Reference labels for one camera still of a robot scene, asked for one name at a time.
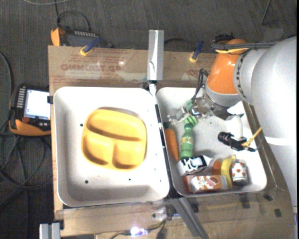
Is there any orange printed carton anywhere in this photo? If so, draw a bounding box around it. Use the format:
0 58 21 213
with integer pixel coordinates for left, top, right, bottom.
183 174 230 194

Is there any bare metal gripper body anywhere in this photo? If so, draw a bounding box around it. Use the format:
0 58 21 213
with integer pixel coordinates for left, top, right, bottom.
174 96 228 121

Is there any black and white carton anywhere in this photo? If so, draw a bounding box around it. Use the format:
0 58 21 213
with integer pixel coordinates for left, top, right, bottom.
175 154 212 177

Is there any brown cardboard board red print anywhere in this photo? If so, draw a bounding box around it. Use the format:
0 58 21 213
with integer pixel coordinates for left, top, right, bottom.
47 45 267 218

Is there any yellow divided plate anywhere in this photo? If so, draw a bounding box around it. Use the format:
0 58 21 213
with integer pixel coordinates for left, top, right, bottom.
81 108 148 171

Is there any yellow banana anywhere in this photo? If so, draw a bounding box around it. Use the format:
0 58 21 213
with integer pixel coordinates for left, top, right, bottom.
220 155 237 189

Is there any black cylinder on white bracket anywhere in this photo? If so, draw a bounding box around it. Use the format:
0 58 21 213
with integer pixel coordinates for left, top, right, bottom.
217 101 248 151

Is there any white can with red dots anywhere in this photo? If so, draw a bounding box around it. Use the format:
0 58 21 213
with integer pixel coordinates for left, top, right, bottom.
230 161 249 186

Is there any small orange bottle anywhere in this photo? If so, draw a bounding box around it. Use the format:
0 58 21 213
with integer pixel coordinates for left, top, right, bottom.
212 159 223 176

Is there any green bottle with yellow label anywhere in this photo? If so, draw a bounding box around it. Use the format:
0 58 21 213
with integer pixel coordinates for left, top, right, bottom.
178 122 195 160

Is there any orange carrot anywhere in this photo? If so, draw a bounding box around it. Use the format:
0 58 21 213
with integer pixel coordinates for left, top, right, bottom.
163 127 180 162

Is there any white plastic tray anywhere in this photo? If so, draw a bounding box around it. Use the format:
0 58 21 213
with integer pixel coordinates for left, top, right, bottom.
155 87 268 198
53 86 170 208

